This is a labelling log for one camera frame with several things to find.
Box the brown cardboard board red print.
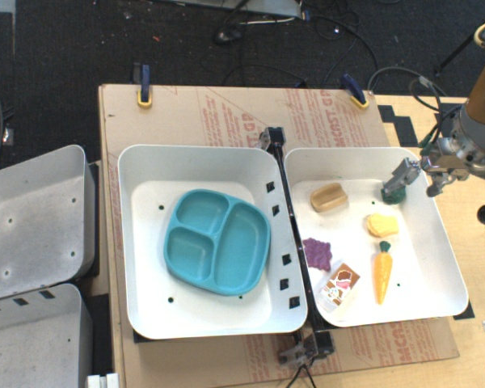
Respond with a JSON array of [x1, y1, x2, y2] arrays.
[[98, 83, 461, 388]]

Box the thin black rod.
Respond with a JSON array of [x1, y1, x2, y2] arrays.
[[271, 142, 325, 335]]

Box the yellow toy biscuit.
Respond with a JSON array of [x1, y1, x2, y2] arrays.
[[365, 212, 400, 239]]

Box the tan toy bread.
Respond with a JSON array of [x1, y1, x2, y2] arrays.
[[309, 182, 349, 214]]

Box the brown and white small carton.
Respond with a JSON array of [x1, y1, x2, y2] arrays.
[[316, 261, 362, 314]]

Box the blue divided plate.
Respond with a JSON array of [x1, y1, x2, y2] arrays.
[[162, 188, 272, 297]]

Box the white plastic tray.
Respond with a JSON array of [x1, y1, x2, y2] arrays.
[[0, 144, 98, 304], [116, 143, 310, 341], [0, 283, 95, 388], [284, 146, 470, 329]]

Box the green toy broccoli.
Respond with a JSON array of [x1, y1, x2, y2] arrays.
[[380, 186, 408, 206]]

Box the black block with thin wires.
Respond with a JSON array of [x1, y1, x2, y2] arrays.
[[278, 329, 336, 370], [259, 126, 288, 154]]

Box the orange toy carrot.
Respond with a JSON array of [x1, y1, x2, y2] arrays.
[[372, 240, 394, 306]]

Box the purple toy grapes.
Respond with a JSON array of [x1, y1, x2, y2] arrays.
[[302, 237, 334, 273]]

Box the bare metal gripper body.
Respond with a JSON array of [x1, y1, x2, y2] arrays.
[[420, 137, 485, 181]]

